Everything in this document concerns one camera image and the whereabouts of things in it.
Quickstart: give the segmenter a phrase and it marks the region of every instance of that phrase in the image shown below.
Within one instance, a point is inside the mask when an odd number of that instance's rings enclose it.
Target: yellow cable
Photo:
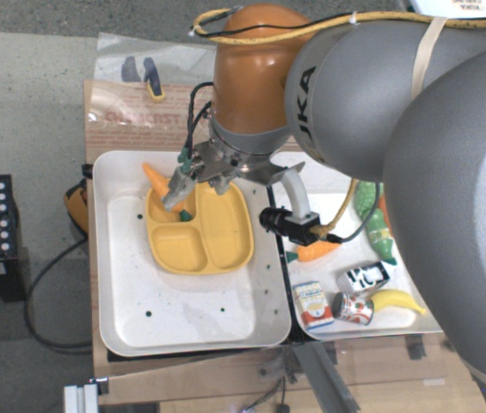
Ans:
[[[342,202],[340,209],[336,216],[326,225],[316,225],[310,228],[310,232],[313,234],[317,234],[319,238],[324,238],[329,232],[335,229],[338,220],[342,217],[346,209],[348,208],[349,202],[352,200],[352,196],[354,195],[355,188],[357,187],[357,179],[352,179],[349,183],[348,192],[346,193],[346,198]]]
[[[196,32],[197,34],[206,36],[208,32],[200,26],[200,23],[207,18],[222,14],[228,10],[230,9],[215,9],[199,15],[194,20],[193,31]],[[352,15],[341,15],[339,17],[333,18],[331,20],[327,20],[325,22],[320,22],[318,24],[309,26],[307,28],[293,29],[290,32],[270,35],[268,37],[228,38],[228,37],[218,36],[218,37],[210,37],[208,39],[216,43],[227,44],[227,45],[251,46],[251,45],[260,45],[266,43],[274,43],[275,41],[289,40],[302,35],[311,34],[320,31],[322,29],[332,28],[334,26],[341,26],[350,23],[354,24],[359,22],[370,22],[374,20],[402,20],[407,22],[430,23],[433,19],[434,17],[432,16],[420,15],[414,12],[399,12],[399,11],[376,11],[376,12],[363,12],[363,13],[357,12]],[[450,19],[447,20],[446,26],[448,28],[459,28],[459,29],[486,28],[486,19],[470,19],[470,20]]]

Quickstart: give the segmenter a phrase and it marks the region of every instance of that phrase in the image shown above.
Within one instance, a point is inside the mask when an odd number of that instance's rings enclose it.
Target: yellow plate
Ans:
[[[151,188],[145,201],[147,234],[153,256],[176,274],[221,274],[241,268],[254,253],[249,210],[233,182],[222,195],[197,183],[185,199],[193,219],[169,213]]]

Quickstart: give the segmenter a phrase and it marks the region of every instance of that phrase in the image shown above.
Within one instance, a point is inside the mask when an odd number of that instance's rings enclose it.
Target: concrete floor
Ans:
[[[81,178],[82,81],[93,75],[97,35],[189,42],[198,14],[256,2],[284,4],[311,19],[399,9],[397,0],[0,0],[0,174],[13,176],[27,280],[80,239],[62,196]],[[89,339],[85,247],[46,276],[33,308],[41,334]],[[24,325],[22,304],[0,300],[0,412],[59,413],[63,387],[92,376],[89,354],[44,348]]]

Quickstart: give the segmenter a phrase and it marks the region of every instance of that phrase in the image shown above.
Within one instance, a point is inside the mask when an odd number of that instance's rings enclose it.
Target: orange carrot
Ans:
[[[149,178],[151,186],[158,193],[158,196],[162,199],[168,192],[168,179],[161,175],[158,171],[154,170],[149,164],[143,163],[143,171]],[[185,207],[185,201],[182,200],[176,203],[170,211],[179,213]]]
[[[310,262],[319,257],[327,255],[340,246],[339,243],[325,242],[324,240],[317,240],[308,246],[298,246],[296,254],[301,262]]]
[[[390,234],[393,234],[393,232],[391,232],[390,219],[388,218],[388,210],[386,209],[386,198],[384,196],[384,193],[382,193],[380,199],[378,199],[378,208],[380,209],[380,211],[382,211],[382,214],[384,215],[384,221],[388,225]]]

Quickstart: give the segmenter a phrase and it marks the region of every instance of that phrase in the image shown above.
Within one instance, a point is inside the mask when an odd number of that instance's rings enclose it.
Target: cable tie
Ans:
[[[357,15],[357,11],[355,10],[355,11],[352,13],[352,16],[351,16],[351,17],[349,17],[349,21],[348,21],[348,23],[349,23],[349,24],[355,24],[355,25],[359,24],[359,23],[357,22],[357,17],[356,17],[356,15]]]

